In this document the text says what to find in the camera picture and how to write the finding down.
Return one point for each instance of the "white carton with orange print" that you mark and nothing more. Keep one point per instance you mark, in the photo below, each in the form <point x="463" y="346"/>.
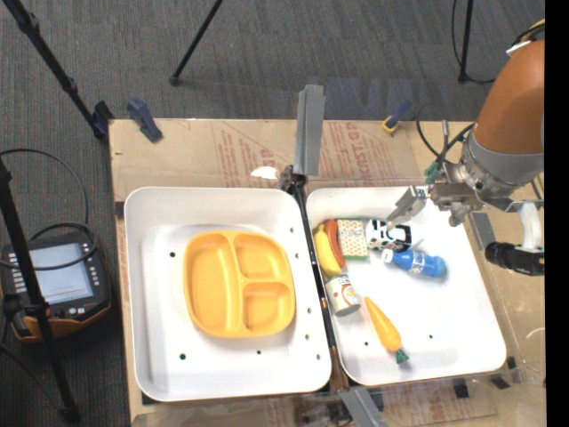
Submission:
<point x="352" y="238"/>

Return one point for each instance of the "yellow divided plate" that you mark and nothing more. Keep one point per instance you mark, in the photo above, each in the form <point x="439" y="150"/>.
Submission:
<point x="213" y="283"/>

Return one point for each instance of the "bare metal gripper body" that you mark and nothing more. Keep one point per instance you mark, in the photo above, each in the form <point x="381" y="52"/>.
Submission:
<point x="458" y="191"/>

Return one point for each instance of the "black tripod leg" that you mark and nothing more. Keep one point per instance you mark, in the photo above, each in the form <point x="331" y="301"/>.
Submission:
<point x="31" y="283"/>
<point x="467" y="29"/>
<point x="200" y="31"/>
<point x="44" y="51"/>

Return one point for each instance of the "black cylinder on white bracket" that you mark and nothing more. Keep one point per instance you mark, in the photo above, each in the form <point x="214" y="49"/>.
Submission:
<point x="515" y="256"/>

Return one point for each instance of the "white plastic tray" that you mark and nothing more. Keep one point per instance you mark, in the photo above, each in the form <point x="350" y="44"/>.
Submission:
<point x="444" y="318"/>
<point x="164" y="318"/>

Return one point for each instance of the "orange carrot with green top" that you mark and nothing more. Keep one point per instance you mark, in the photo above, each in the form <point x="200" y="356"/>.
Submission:
<point x="382" y="325"/>

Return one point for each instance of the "thin black rod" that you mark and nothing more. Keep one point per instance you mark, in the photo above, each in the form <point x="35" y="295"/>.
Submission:
<point x="316" y="265"/>

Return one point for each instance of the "white can with orange print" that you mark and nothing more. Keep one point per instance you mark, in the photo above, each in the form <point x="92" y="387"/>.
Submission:
<point x="342" y="296"/>

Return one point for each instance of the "brown cardboard board red print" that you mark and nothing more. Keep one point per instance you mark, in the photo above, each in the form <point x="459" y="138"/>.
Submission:
<point x="186" y="158"/>

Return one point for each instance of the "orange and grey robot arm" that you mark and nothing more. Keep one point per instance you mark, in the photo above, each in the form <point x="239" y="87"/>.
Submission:
<point x="511" y="105"/>

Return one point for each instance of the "yellow banana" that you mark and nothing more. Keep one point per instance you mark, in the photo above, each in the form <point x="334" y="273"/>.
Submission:
<point x="325" y="256"/>

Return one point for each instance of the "orange sausage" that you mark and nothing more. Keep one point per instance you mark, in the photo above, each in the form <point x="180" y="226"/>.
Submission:
<point x="335" y="243"/>

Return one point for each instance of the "blue bottle with white cap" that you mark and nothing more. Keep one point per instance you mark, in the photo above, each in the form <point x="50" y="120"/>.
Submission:
<point x="422" y="263"/>

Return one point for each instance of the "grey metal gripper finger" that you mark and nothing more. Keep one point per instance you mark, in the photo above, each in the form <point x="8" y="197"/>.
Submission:
<point x="406" y="207"/>
<point x="458" y="215"/>

